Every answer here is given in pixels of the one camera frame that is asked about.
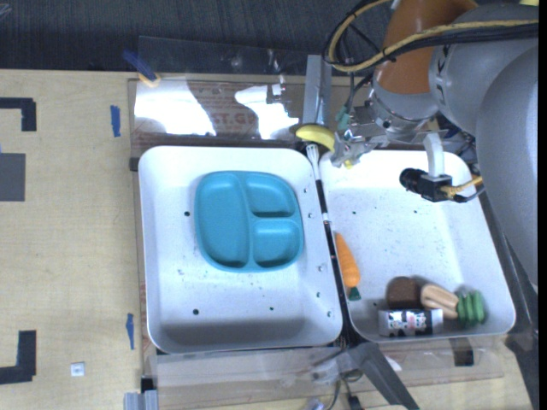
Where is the tan ridged toy bread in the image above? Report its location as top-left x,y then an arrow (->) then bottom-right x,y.
419,283 -> 461,320

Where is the green ridged toy vegetable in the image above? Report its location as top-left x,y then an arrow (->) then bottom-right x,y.
454,289 -> 488,329

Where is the brown bread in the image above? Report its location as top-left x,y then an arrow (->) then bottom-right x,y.
385,275 -> 422,311

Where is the black cylinder on white bracket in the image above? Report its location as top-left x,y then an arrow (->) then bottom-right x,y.
398,132 -> 454,203

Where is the orange carrot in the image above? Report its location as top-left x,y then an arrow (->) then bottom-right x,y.
333,231 -> 363,302

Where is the white carton with cow print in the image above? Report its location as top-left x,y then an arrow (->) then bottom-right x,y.
377,307 -> 445,338

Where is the white plastic tray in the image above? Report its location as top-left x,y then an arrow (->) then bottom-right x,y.
318,148 -> 517,344
137,144 -> 344,355

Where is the blue divided plate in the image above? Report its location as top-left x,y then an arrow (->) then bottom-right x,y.
193,170 -> 306,273

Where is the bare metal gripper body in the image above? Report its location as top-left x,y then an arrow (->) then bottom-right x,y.
343,99 -> 430,148

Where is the yellow banana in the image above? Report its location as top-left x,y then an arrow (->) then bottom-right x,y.
295,123 -> 354,170

